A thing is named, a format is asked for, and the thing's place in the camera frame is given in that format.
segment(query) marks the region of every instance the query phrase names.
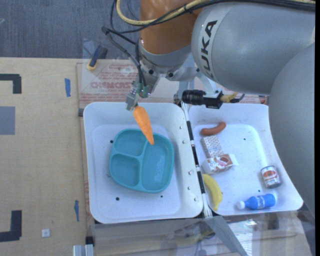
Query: gray carpet floor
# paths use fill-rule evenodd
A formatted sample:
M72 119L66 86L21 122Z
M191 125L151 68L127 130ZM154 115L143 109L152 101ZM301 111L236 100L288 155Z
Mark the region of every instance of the gray carpet floor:
M106 59L127 59L102 32L110 28L113 0L0 0L0 57L89 58L98 45L108 49ZM121 2L121 11L139 18L140 0ZM136 29L114 10L118 31ZM128 33L137 41L139 34ZM134 46L118 36L114 40L135 53Z

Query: table surface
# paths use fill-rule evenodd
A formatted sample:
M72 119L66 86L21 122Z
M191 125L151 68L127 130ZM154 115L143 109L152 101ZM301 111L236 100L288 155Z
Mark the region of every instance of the table surface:
M13 93L13 82L0 80L0 113L14 121L13 127L7 127L9 132L0 132L0 238L13 231L12 212L22 214L21 236L0 241L2 256L69 256L74 245L86 244L93 219L87 207L83 120L78 115L81 106L79 65L86 64L82 59L0 58L0 74L19 74L22 89L22 93ZM78 218L75 204L78 204ZM258 238L249 240L251 255L312 255L299 218L301 214L307 216L304 221L309 224L310 232L314 232L314 219L308 219L307 211L282 212L280 228L261 228ZM269 223L267 217L259 216L260 222L256 223ZM240 234L239 238L242 234L239 223L251 218L229 217L227 222ZM117 227L112 228L114 233L119 231ZM50 230L50 236L43 238L42 232L46 229ZM137 241L137 248L146 251L139 242L143 241ZM120 254L119 247L112 250L103 246L108 243L117 245L111 237L97 240L97 255ZM188 255L194 253L197 246L193 243L179 249L154 251L152 255ZM211 253L236 255L223 249Z

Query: hot dog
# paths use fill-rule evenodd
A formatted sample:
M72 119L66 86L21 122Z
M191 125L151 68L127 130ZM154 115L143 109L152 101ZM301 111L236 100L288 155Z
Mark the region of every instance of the hot dog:
M216 127L213 128L203 128L201 129L200 133L202 135L216 135L220 133L224 128L226 128L227 124L225 122L220 122Z

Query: yellow banana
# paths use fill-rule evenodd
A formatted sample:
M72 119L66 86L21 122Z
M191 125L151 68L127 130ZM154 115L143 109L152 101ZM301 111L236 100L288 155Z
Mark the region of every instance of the yellow banana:
M204 184L210 190L214 208L213 210L216 212L218 210L218 206L222 201L222 192L221 189L214 178L212 178L209 174L202 174Z

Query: white bottle cap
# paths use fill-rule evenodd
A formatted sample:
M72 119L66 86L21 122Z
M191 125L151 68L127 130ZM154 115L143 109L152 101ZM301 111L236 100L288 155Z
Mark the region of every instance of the white bottle cap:
M244 209L246 207L245 202L244 201L237 202L236 207L238 207L239 210Z

